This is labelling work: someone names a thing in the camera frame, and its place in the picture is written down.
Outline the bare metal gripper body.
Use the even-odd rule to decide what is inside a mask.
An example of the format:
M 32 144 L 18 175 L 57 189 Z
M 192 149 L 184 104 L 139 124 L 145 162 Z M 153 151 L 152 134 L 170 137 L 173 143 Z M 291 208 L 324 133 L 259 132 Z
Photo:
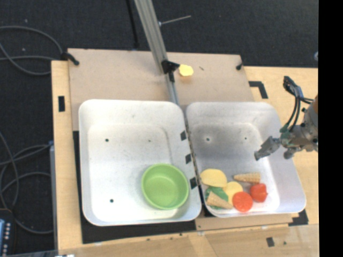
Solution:
M 285 124 L 279 132 L 280 143 L 287 152 L 318 151 L 318 127 L 315 124 L 301 123 L 290 128 Z

